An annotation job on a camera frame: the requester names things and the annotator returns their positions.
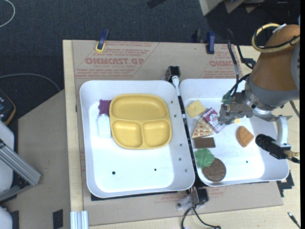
candy wrapper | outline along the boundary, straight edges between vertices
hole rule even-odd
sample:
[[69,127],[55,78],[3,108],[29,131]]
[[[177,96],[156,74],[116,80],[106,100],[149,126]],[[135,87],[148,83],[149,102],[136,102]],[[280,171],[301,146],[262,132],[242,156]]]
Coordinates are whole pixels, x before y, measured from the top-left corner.
[[210,125],[214,132],[219,133],[222,129],[226,127],[225,124],[218,123],[218,113],[213,109],[209,108],[200,116],[206,123]]

brown cookie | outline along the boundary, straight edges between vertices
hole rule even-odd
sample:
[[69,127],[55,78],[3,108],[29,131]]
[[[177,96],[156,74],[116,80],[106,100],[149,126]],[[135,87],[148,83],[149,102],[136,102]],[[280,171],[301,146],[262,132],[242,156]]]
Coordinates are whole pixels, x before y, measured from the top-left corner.
[[247,147],[248,144],[253,140],[254,136],[248,129],[244,126],[240,126],[237,128],[236,137],[238,142],[243,147]]
[[202,172],[208,180],[217,182],[225,177],[226,168],[220,159],[215,158],[210,166],[202,169]]

dark carpet floor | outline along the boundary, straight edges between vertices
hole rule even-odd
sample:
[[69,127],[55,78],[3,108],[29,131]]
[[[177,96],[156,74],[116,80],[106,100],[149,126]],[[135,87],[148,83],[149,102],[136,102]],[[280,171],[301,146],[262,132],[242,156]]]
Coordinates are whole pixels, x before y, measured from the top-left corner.
[[[98,40],[103,27],[109,40],[191,42],[200,28],[213,31],[215,43],[226,42],[234,32],[240,45],[250,45],[253,32],[268,22],[297,23],[300,0],[266,0],[248,13],[240,6],[228,14],[220,3],[203,16],[199,0],[166,0],[151,7],[152,0],[9,0],[14,18],[0,27],[0,89],[15,103],[15,119],[58,92],[44,78],[64,88],[62,40]],[[12,6],[0,0],[0,25],[8,21]]]

white tray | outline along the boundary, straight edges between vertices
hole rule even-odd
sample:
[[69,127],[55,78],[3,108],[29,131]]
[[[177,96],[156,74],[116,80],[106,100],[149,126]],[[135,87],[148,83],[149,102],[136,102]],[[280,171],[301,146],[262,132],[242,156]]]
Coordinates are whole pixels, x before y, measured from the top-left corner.
[[[235,84],[234,79],[187,79],[180,84],[183,104],[187,107],[195,100],[200,100],[208,109],[212,107],[219,113],[221,98]],[[240,83],[238,91],[244,89]],[[190,135],[198,117],[190,118],[187,123]],[[199,178],[209,186],[223,186],[241,183],[265,182],[285,179],[289,174],[286,159],[278,160],[256,145],[255,138],[247,147],[242,147],[236,139],[237,128],[243,125],[256,137],[258,134],[268,135],[276,140],[277,132],[274,122],[267,122],[257,117],[242,118],[238,124],[227,125],[219,133],[214,133],[215,148],[210,148],[212,154],[226,166],[226,176],[220,182],[208,180],[202,170],[197,168]]]
[[[168,106],[172,138],[164,147],[130,150],[99,138],[99,100],[153,94]],[[195,180],[176,90],[166,81],[88,81],[80,89],[88,189],[100,198],[187,190]]]

cheese slice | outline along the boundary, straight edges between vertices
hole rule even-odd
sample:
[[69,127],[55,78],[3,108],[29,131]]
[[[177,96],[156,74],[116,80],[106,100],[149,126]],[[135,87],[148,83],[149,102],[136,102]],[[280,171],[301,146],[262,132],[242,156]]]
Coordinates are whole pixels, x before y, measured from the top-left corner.
[[192,134],[192,138],[203,137],[212,134],[213,130],[209,124],[207,124],[203,119],[198,119]]
[[199,100],[196,100],[195,102],[187,106],[185,110],[191,118],[194,118],[195,116],[202,114],[205,111],[205,107],[201,104]]

